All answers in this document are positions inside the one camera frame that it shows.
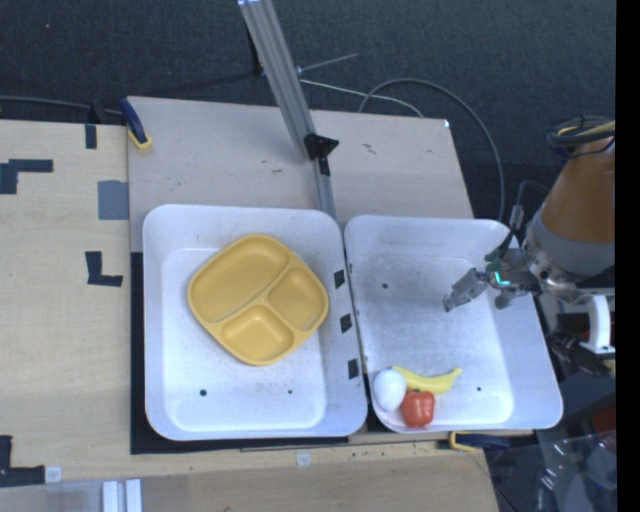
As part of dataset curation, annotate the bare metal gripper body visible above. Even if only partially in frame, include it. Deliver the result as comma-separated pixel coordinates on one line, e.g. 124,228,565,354
491,247,577,301

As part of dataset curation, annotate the white plastic tray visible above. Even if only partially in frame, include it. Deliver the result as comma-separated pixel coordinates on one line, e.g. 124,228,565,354
142,203,369,442
343,214,565,435

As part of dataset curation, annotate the yellow banana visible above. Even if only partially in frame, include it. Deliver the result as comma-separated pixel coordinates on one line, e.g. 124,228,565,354
391,364,463,396

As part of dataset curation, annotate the white egg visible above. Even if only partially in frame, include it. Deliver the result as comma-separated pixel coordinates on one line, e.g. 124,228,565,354
372,368,408,413

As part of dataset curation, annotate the red bell pepper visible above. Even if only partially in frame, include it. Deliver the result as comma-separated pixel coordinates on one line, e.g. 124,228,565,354
399,389,436,429

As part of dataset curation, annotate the yellow divided plate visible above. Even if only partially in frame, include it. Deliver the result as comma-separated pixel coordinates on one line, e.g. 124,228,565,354
186,233,330,367

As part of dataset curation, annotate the pale wood board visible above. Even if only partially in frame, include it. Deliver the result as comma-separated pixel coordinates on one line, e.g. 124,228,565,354
127,95,534,454

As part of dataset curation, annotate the black cylinder on white bracket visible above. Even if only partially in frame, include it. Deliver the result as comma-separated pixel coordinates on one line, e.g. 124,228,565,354
547,293,617,377

